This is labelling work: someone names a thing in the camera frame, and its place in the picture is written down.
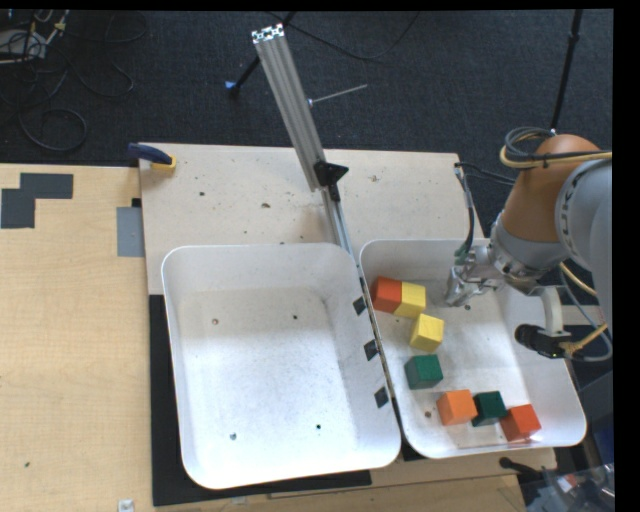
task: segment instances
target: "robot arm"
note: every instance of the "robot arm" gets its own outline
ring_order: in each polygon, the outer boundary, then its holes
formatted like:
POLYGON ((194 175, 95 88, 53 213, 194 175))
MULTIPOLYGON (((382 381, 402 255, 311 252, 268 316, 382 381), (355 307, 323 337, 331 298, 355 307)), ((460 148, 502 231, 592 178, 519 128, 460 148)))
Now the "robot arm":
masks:
MULTIPOLYGON (((518 136, 539 138, 541 133, 525 129, 518 136)), ((539 279, 566 259, 592 273, 613 335, 612 157, 582 137, 544 133, 548 138, 521 161, 511 159, 509 142, 502 149, 505 165, 524 170, 492 227, 490 243, 472 246, 451 268, 446 301, 462 306, 474 295, 505 285, 538 295, 545 328, 520 326, 515 337, 543 355, 560 357, 559 342, 570 336, 562 329, 556 288, 541 286, 539 279)))

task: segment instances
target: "colored wooden cube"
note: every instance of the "colored wooden cube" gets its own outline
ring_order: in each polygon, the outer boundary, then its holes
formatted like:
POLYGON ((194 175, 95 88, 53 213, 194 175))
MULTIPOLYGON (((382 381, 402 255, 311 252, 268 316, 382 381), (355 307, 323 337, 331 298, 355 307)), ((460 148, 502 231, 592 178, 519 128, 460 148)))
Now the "colored wooden cube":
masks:
POLYGON ((379 276, 371 289, 373 309, 393 313, 402 302, 402 281, 379 276))
POLYGON ((440 421, 445 426, 461 425, 471 421, 478 415, 471 391, 458 389, 445 392, 436 401, 440 421))
POLYGON ((500 426, 507 441, 523 441, 540 430, 540 420, 531 404, 511 407, 507 415, 500 418, 500 426))
POLYGON ((478 416, 471 420, 474 427, 493 425, 507 415, 507 408, 504 406, 500 391, 476 393, 473 401, 478 409, 478 416))
POLYGON ((417 318, 427 307, 427 289, 421 284, 402 281, 402 300, 394 315, 417 318))
POLYGON ((421 313, 413 324, 409 345, 425 352, 435 352, 444 336, 444 320, 421 313))
POLYGON ((413 356, 404 365, 409 389, 427 389, 443 379, 440 361, 435 354, 413 356))

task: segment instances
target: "orange block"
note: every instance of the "orange block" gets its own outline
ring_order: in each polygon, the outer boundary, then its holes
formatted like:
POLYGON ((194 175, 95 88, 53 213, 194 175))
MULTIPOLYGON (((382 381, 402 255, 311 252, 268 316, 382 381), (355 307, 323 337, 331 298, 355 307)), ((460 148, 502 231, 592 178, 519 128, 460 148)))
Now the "orange block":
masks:
POLYGON ((507 441, 523 441, 542 428, 538 415, 531 404, 511 407, 507 415, 500 418, 500 426, 507 441))
POLYGON ((373 309, 393 313, 402 302, 402 281, 379 276, 370 292, 373 309))
POLYGON ((460 425, 478 415, 478 409, 468 389, 446 391, 436 401, 440 420, 445 426, 460 425))

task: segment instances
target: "green block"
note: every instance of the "green block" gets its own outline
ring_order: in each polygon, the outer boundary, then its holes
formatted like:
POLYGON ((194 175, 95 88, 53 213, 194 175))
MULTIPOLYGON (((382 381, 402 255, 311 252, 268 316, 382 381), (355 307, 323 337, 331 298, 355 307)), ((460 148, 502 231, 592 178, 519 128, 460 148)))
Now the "green block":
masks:
POLYGON ((404 365, 409 389, 426 389, 443 379, 442 368, 436 354, 413 356, 404 365))
POLYGON ((471 420, 474 427, 492 425, 507 415, 507 408, 504 406, 500 391, 477 393, 473 401, 478 409, 478 415, 471 420))

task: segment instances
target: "black mat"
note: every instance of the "black mat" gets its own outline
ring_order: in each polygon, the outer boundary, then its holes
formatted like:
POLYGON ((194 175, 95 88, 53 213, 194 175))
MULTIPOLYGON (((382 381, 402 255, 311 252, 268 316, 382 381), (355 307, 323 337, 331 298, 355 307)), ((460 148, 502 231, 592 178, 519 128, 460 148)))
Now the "black mat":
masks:
POLYGON ((177 505, 252 494, 371 485, 369 471, 299 478, 269 484, 211 490, 187 475, 180 454, 178 416, 164 296, 149 297, 151 362, 152 488, 155 506, 177 505))

